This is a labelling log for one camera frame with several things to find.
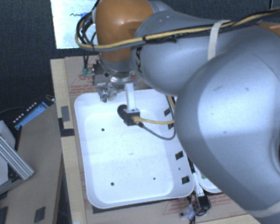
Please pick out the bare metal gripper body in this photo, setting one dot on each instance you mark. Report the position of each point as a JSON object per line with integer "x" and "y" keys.
{"x": 116, "y": 79}

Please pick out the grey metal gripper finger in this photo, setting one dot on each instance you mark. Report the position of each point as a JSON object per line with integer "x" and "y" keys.
{"x": 103, "y": 96}
{"x": 112, "y": 93}

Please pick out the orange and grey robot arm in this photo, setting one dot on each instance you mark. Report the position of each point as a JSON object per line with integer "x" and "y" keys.
{"x": 198, "y": 53}

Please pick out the white plastic tray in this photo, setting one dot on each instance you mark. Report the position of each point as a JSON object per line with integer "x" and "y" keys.
{"x": 129, "y": 154}
{"x": 207, "y": 185}

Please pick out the thin black and white rod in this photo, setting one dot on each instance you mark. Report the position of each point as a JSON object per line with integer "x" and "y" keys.
{"x": 195, "y": 177}

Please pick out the brown cardboard board, red print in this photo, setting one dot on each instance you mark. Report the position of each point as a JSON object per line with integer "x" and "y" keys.
{"x": 131, "y": 219}

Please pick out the black cylinder on white bracket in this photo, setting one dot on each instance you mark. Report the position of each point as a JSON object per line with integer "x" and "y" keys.
{"x": 132, "y": 114}

